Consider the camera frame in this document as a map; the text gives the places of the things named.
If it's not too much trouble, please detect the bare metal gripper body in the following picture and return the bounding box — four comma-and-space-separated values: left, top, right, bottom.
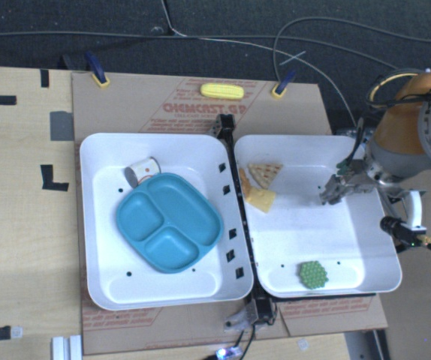
334, 158, 392, 199

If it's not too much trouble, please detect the yellow cheese wedge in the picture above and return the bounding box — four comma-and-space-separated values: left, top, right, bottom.
244, 186, 277, 214

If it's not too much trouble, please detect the black cylinder on white bracket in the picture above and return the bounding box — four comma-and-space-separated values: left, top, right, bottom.
379, 189, 427, 250

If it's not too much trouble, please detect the yellow corn cob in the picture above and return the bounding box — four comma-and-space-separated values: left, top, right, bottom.
200, 82, 246, 101

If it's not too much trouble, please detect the blue divided plate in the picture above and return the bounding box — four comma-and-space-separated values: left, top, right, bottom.
116, 172, 225, 275

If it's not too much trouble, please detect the thin black rod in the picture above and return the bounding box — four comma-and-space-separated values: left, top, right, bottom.
224, 125, 266, 303

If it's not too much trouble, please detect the orange biscuit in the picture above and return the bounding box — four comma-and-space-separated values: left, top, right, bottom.
237, 167, 253, 198

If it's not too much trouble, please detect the white plastic tray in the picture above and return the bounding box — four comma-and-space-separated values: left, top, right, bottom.
79, 132, 255, 311
234, 133, 403, 299

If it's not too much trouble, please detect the brown cardboard board red print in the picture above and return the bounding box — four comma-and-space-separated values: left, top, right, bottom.
71, 71, 389, 356

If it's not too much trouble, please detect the pizza slice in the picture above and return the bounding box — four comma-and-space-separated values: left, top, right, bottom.
247, 162, 285, 191

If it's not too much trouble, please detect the small white can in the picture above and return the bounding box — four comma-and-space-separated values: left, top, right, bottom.
124, 156, 162, 188

